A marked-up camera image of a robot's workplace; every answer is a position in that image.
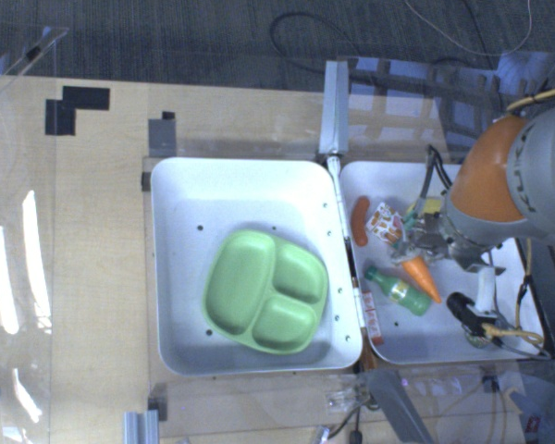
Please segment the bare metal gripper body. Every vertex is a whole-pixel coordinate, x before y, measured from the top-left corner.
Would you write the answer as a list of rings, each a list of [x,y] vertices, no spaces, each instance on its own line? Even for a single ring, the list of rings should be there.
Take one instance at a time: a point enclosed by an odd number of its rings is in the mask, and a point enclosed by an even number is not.
[[[492,246],[479,244],[452,225],[449,218],[441,212],[434,214],[412,213],[405,218],[407,241],[415,250],[426,253],[432,259],[448,258],[456,262],[463,271],[504,271],[503,266],[493,265],[483,259],[490,253]]]

